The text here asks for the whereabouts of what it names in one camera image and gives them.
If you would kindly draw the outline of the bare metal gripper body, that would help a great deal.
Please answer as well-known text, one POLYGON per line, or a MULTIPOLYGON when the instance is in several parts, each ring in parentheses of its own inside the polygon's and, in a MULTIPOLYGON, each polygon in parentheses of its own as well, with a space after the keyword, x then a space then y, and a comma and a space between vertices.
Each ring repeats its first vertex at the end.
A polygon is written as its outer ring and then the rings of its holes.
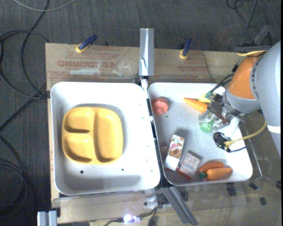
POLYGON ((217 118, 216 127, 228 126, 233 120, 238 121, 238 125, 241 126, 246 122, 246 115, 232 108, 227 102, 225 94, 211 94, 208 96, 210 103, 208 110, 215 114, 215 112, 222 112, 222 115, 227 119, 226 124, 221 124, 217 118))

